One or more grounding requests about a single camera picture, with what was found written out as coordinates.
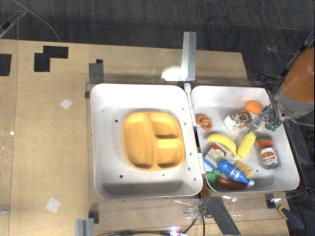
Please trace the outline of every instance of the yellow corn cob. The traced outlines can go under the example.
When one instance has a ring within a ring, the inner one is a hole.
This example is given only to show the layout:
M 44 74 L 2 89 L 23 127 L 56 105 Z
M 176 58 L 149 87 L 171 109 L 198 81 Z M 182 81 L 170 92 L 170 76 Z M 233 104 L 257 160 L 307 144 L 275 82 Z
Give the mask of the yellow corn cob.
M 219 143 L 225 146 L 229 151 L 232 152 L 233 156 L 236 156 L 236 144 L 235 142 L 227 137 L 226 135 L 220 133 L 214 133 L 207 137 L 209 142 Z
M 250 152 L 250 150 L 252 149 L 252 146 L 254 145 L 255 140 L 256 140 L 256 135 L 253 132 L 250 134 L 247 134 L 237 150 L 237 156 L 240 158 L 245 158 Z

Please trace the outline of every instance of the yellow divided plate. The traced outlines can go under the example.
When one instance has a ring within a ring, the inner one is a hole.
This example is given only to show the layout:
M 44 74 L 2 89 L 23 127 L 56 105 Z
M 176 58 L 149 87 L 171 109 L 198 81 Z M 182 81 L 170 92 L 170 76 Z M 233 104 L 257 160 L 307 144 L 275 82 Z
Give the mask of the yellow divided plate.
M 137 112 L 123 122 L 127 162 L 137 170 L 161 171 L 179 166 L 185 158 L 184 139 L 177 120 L 160 112 Z

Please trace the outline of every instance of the white cable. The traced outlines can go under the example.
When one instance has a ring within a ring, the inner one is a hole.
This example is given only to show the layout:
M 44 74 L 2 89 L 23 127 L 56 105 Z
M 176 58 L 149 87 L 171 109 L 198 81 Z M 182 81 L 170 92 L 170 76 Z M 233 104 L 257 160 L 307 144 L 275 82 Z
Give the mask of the white cable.
M 17 3 L 19 6 L 21 6 L 21 7 L 24 8 L 25 10 L 27 10 L 30 14 L 34 15 L 35 17 L 37 17 L 38 19 L 40 19 L 41 21 L 43 21 L 43 22 L 54 32 L 54 34 L 56 35 L 57 39 L 58 39 L 60 42 L 62 42 L 61 39 L 60 39 L 60 37 L 59 37 L 59 35 L 56 33 L 56 31 L 54 30 L 54 28 L 52 28 L 52 26 L 51 26 L 49 23 L 47 23 L 47 22 L 46 22 L 45 20 L 43 20 L 41 17 L 37 16 L 34 12 L 30 11 L 29 9 L 27 9 L 25 6 L 21 5 L 21 4 L 20 4 L 19 2 L 17 2 L 16 0 L 12 0 L 12 1 L 14 1 L 15 3 Z

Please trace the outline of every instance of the blue bottle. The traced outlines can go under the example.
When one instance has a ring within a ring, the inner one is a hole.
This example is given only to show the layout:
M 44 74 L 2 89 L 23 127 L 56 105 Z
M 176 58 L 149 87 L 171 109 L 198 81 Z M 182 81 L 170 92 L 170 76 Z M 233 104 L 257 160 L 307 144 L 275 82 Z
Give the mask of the blue bottle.
M 254 185 L 253 180 L 249 180 L 245 174 L 233 164 L 230 164 L 227 160 L 222 159 L 218 169 L 225 173 L 230 179 L 246 184 L 248 188 L 251 188 Z

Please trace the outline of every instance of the toy pretzel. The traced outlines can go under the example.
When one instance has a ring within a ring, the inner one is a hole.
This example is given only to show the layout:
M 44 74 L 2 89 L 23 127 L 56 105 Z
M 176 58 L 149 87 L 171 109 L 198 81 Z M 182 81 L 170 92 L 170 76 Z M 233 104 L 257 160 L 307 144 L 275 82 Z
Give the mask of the toy pretzel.
M 202 129 L 206 131 L 212 129 L 212 122 L 206 115 L 203 114 L 196 115 L 196 122 L 198 125 L 202 127 Z

